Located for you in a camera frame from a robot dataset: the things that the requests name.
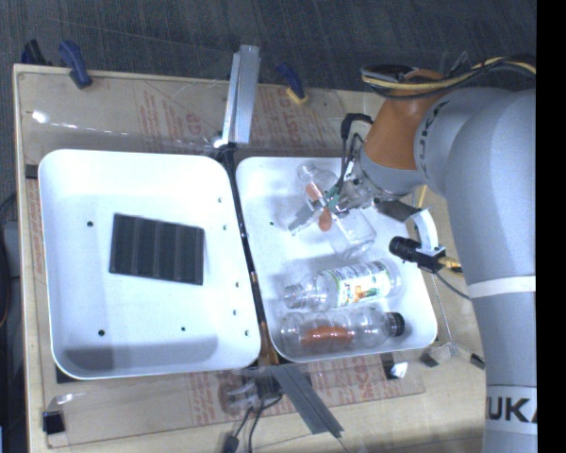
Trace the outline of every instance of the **clear plastic bottle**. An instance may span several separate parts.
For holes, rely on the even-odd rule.
[[[336,184],[338,177],[319,168],[312,160],[302,161],[296,168],[296,174],[310,201],[321,201],[322,205],[326,205],[326,194]],[[340,260],[359,257],[374,244],[377,237],[377,232],[359,209],[335,214],[328,208],[323,208],[318,218],[313,218],[313,221],[317,220],[319,228]]]
[[[290,356],[369,350],[403,335],[405,319],[398,312],[382,312],[374,306],[288,312],[281,318],[280,333],[284,352]]]
[[[290,309],[329,310],[393,296],[400,290],[396,264],[378,259],[309,274],[285,287],[283,302]]]

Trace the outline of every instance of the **white stripe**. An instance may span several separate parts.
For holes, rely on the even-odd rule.
[[[471,298],[516,292],[535,292],[536,290],[537,276],[497,278],[468,285],[468,294]]]

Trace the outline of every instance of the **tray with bottles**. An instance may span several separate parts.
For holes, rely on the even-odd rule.
[[[326,180],[339,174],[340,160],[252,157],[237,169],[243,221],[277,352],[303,362],[430,345],[437,323],[422,272],[389,251],[393,237],[408,236],[406,224],[370,207],[341,221],[321,216],[292,233],[296,212],[316,197],[307,171]]]

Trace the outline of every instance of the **white tray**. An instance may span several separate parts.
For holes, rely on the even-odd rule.
[[[264,302],[271,340],[281,356],[290,361],[336,359],[407,349],[418,349],[436,338],[437,324],[421,271],[414,263],[403,263],[388,246],[394,236],[408,236],[407,227],[379,214],[371,207],[363,212],[377,231],[375,244],[355,262],[381,257],[400,268],[404,291],[390,299],[379,299],[382,310],[402,313],[407,323],[404,335],[388,339],[377,349],[355,349],[315,356],[291,356],[282,347],[279,318],[286,310],[281,301],[283,287],[307,273],[347,264],[336,258],[324,234],[316,225],[292,236],[287,229],[304,204],[295,169],[306,158],[248,158],[237,169],[243,220],[247,230],[258,283]],[[340,173],[340,159],[313,159],[318,166]]]
[[[206,157],[58,150],[40,164],[51,345],[73,378],[242,368],[260,347],[225,169]],[[108,271],[114,213],[205,230],[203,285]]]

